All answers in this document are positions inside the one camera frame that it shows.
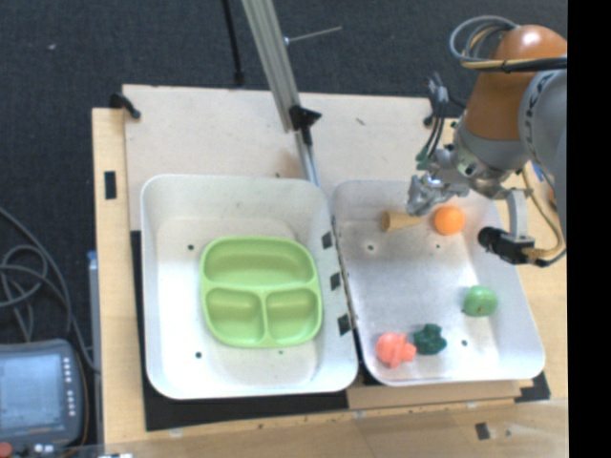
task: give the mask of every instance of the green plate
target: green plate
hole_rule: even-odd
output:
[[[323,306],[316,264],[294,240],[215,239],[201,255],[200,286],[206,323],[226,344],[292,346],[320,330]]]

